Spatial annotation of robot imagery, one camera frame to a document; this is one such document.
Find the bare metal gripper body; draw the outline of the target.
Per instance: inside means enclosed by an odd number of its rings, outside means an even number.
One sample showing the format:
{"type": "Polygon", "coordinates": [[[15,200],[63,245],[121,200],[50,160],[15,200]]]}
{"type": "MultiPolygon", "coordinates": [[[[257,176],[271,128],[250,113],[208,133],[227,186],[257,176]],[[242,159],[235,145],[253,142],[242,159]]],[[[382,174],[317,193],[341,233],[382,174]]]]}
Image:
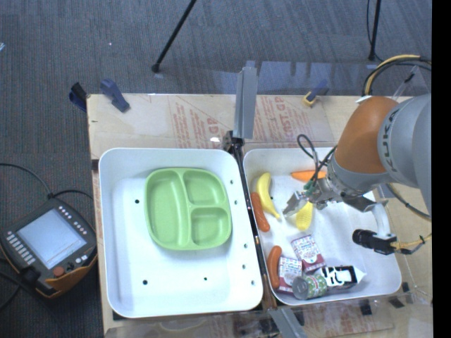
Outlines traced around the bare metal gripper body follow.
{"type": "Polygon", "coordinates": [[[304,186],[307,200],[319,210],[324,209],[329,203],[342,202],[342,197],[333,190],[333,185],[327,177],[310,180],[304,186]]]}

